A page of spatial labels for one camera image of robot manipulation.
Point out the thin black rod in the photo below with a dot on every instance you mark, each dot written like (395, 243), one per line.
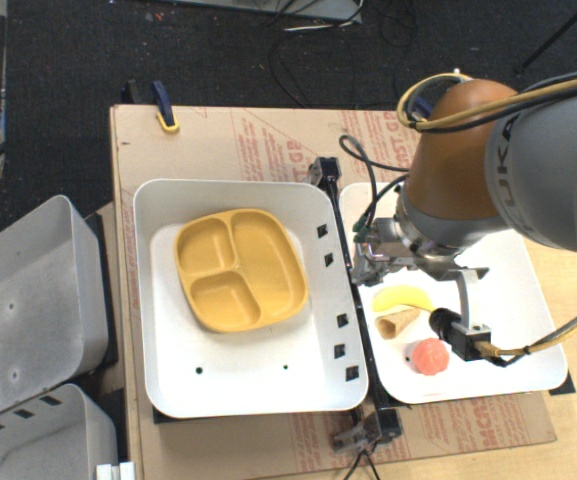
(363, 313)

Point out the pink ice cream scoop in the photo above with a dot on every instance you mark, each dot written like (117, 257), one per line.
(430, 357)

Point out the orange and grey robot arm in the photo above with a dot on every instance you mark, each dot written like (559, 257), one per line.
(528, 178)

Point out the yellow banana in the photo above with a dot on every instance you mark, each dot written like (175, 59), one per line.
(398, 299)

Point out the black cylinder on white bracket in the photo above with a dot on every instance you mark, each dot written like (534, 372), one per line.
(460, 338)

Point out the tan ice cream cone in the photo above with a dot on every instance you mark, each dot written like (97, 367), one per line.
(393, 324)

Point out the brown cardboard board red print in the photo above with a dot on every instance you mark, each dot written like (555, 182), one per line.
(268, 138)

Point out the white plastic tray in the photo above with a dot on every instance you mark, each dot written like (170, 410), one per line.
(53, 443)
(33, 303)
(513, 318)
(248, 368)

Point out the yellow divided plate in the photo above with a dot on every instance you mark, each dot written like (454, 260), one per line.
(248, 288)

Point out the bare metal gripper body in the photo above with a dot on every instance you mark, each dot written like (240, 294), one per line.
(385, 253)

